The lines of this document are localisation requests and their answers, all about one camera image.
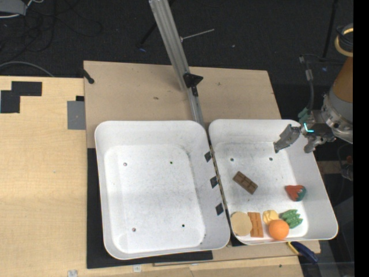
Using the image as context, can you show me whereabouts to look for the white plastic tray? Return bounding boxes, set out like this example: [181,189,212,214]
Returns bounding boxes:
[94,119,232,260]
[208,118,339,246]

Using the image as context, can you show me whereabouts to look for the red strawberry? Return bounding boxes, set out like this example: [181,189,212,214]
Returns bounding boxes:
[284,184,307,203]

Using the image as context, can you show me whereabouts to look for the green pea pods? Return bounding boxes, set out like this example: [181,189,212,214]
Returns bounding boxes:
[278,208,304,230]

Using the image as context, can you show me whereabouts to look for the brown chocolate bar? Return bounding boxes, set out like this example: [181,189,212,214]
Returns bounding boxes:
[232,170,259,196]

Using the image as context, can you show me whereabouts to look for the yellow toy food lump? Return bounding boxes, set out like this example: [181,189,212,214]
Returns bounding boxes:
[262,209,280,226]

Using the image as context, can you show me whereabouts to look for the orange fruit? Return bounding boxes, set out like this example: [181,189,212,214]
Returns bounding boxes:
[268,219,290,241]

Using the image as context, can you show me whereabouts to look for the brown cardboard board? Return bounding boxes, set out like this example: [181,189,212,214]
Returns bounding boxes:
[83,60,321,268]

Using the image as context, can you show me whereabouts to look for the orange wafer biscuit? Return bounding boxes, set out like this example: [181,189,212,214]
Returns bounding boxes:
[247,211,265,238]

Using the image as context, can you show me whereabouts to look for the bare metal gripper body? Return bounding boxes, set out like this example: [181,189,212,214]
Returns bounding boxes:
[299,94,354,144]

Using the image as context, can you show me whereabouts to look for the thin black and white rod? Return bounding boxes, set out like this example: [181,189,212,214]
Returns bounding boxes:
[209,144,231,213]

